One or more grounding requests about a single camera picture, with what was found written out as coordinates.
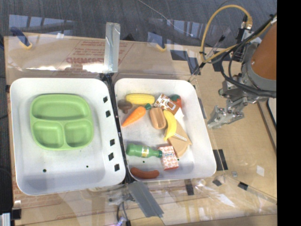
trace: toy mushroom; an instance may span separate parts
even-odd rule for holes
[[[119,101],[118,107],[123,111],[124,114],[127,114],[127,111],[133,107],[131,102],[128,101]]]

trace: white string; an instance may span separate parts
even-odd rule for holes
[[[193,34],[188,33],[188,32],[186,32],[186,31],[180,29],[179,27],[175,26],[175,24],[173,24],[173,23],[170,21],[170,19],[168,19],[167,17],[165,17],[162,13],[160,13],[160,12],[157,11],[156,9],[152,8],[150,5],[147,5],[145,2],[143,2],[143,1],[141,1],[141,0],[137,0],[137,1],[140,2],[140,3],[142,3],[143,5],[147,6],[148,8],[150,8],[151,10],[153,10],[154,12],[158,13],[158,14],[159,14],[160,16],[162,16],[165,20],[169,21],[170,24],[171,24],[174,28],[178,29],[179,31],[181,31],[181,32],[183,32],[183,33],[188,34],[188,35],[191,36],[191,37],[193,36]]]

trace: green divided plate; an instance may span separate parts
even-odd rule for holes
[[[34,141],[49,150],[83,148],[93,139],[91,109],[86,100],[71,94],[45,94],[30,107]]]

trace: white plastic tray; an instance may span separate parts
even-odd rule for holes
[[[216,162],[212,151],[207,127],[198,102],[198,96],[194,87],[187,81],[159,80],[159,79],[120,79],[115,83],[115,96],[117,102],[125,99],[129,93],[146,93],[158,98],[161,93],[165,95],[178,94],[182,98],[182,111],[184,118],[179,121],[187,132],[192,145],[180,158],[179,168],[163,170],[160,158],[139,158],[127,156],[129,168],[137,167],[141,170],[158,170],[160,175],[156,179],[139,179],[139,181],[159,181],[175,179],[205,178],[212,176],[216,171]],[[119,110],[120,122],[133,111],[133,108],[124,114]],[[132,125],[122,127],[121,132],[125,146],[128,143],[148,145],[156,149],[160,145],[166,145],[163,140],[164,129],[154,129],[148,115]]]
[[[34,142],[30,104],[35,97],[49,93],[75,94],[88,102],[94,120],[94,137],[88,146],[52,151]],[[10,99],[16,181],[25,194],[58,193],[122,182],[125,165],[111,99],[103,82],[78,78],[22,78],[12,83]]]

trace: orange carrot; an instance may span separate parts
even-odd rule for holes
[[[146,113],[146,109],[143,106],[137,107],[122,123],[122,126],[127,126],[140,118],[142,118]]]

